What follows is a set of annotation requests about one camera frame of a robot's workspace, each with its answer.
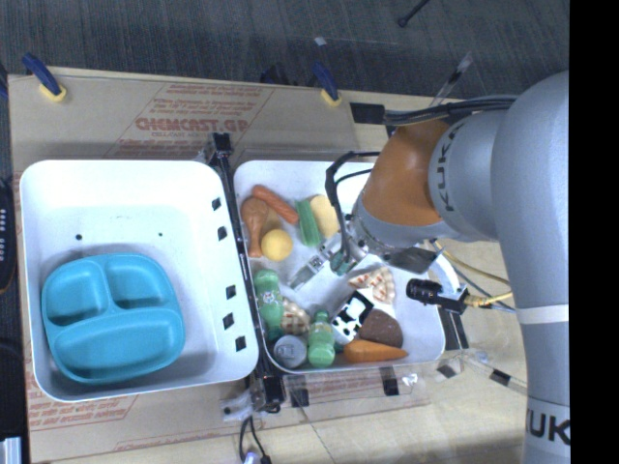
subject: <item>toy food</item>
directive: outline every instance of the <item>toy food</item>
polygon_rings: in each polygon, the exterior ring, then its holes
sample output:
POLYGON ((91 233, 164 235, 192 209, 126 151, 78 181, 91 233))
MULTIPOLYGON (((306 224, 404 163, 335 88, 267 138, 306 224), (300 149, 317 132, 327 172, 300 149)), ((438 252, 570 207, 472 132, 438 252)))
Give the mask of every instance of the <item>toy food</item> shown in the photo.
POLYGON ((297 335, 284 335, 273 348, 276 361, 290 369, 299 367, 308 357, 306 342, 297 335))
POLYGON ((355 338, 344 345, 343 352, 350 363, 390 361, 408 356, 406 351, 397 347, 363 340, 362 338, 355 338))
POLYGON ((267 340, 275 342, 283 335, 283 297, 280 278, 275 270, 262 269, 253 276, 253 287, 258 301, 258 312, 266 323, 267 340))
POLYGON ((297 201, 295 203, 299 214, 299 226, 301 227, 301 242, 307 247, 316 247, 320 244, 320 231, 316 224, 316 219, 311 211, 308 200, 297 201))
POLYGON ((311 317, 296 303, 283 298, 283 317, 281 327, 287 334, 306 334, 310 329, 311 317))
POLYGON ((336 359, 333 329, 329 324, 329 313, 319 309, 313 316, 308 334, 308 361, 313 367, 325 368, 336 359))
POLYGON ((264 225, 262 225, 262 234, 260 235, 260 239, 262 239, 264 235, 270 230, 273 230, 274 228, 281 228, 280 217, 278 217, 278 214, 273 208, 271 208, 269 205, 267 205, 267 207, 269 208, 269 215, 267 215, 267 219, 264 222, 264 225))
POLYGON ((280 228, 270 230, 260 242, 262 253, 272 261, 282 261, 292 252, 292 238, 280 228))
POLYGON ((267 220, 268 214, 269 207, 267 204, 256 197, 247 198, 241 205, 241 218, 250 233, 250 248, 248 250, 250 258, 259 258, 262 256, 260 233, 262 232, 262 226, 267 220))
POLYGON ((251 189, 251 195, 268 204, 288 223, 294 225, 299 221, 299 214, 297 214, 296 210, 270 189, 258 184, 251 189))
POLYGON ((400 348, 404 335, 398 321, 380 309, 369 312, 366 321, 357 332, 357 338, 400 348))
POLYGON ((309 206, 320 233, 327 239, 336 235, 339 231, 338 214, 329 198, 324 194, 318 194, 309 201, 309 206))
POLYGON ((355 289, 371 287, 372 298, 379 304, 392 305, 396 297, 394 276, 387 267, 357 275, 348 280, 348 285, 355 289))
POLYGON ((346 344, 355 338, 373 308, 374 305, 368 297, 360 291, 355 291, 342 305, 331 322, 336 341, 340 344, 346 344))

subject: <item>blue divided plate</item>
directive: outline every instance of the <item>blue divided plate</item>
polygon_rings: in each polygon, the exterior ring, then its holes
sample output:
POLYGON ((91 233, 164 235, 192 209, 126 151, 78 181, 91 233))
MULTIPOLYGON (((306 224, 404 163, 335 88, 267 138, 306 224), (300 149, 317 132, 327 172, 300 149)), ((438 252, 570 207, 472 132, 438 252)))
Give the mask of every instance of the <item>blue divided plate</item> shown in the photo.
POLYGON ((185 345, 172 284, 143 254, 100 254, 58 267, 45 281, 42 313, 58 368, 83 384, 162 369, 185 345))

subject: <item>green bottle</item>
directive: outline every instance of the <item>green bottle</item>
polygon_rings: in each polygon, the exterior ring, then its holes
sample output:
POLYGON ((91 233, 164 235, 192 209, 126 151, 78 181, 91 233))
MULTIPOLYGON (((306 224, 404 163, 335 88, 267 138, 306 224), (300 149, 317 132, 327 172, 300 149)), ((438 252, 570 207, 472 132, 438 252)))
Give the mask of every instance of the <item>green bottle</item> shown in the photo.
POLYGON ((260 270, 253 276, 253 287, 258 299, 258 312, 267 326, 267 340, 275 342, 283 336, 283 297, 278 274, 273 270, 260 270))
POLYGON ((329 322, 329 313, 324 309, 319 309, 309 328, 308 361, 313 367, 325 368, 333 364, 335 358, 335 340, 329 322))

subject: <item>yellow lemon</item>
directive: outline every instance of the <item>yellow lemon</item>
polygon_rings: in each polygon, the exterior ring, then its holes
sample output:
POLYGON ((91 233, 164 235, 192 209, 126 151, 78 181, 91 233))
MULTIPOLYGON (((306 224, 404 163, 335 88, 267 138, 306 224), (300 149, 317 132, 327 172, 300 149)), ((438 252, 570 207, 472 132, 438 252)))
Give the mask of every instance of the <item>yellow lemon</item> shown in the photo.
POLYGON ((276 228, 270 230, 260 242, 262 254, 272 261, 286 259, 292 252, 292 238, 285 230, 276 228))

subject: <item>orange carrot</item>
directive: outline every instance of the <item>orange carrot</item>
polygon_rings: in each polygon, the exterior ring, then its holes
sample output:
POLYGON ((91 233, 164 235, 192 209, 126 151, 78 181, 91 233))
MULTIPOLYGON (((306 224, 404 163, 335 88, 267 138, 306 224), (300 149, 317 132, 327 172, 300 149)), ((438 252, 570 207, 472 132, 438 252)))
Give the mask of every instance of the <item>orange carrot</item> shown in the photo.
POLYGON ((292 223, 294 225, 299 221, 299 214, 296 212, 296 210, 292 208, 288 203, 286 203, 283 199, 281 199, 277 194, 272 192, 270 189, 265 188, 261 185, 256 185, 251 190, 251 195, 253 197, 261 199, 266 204, 268 204, 271 208, 275 210, 275 212, 280 217, 282 217, 288 223, 292 223))
POLYGON ((367 363, 398 360, 408 353, 391 345, 355 338, 344 345, 344 356, 350 363, 367 363))

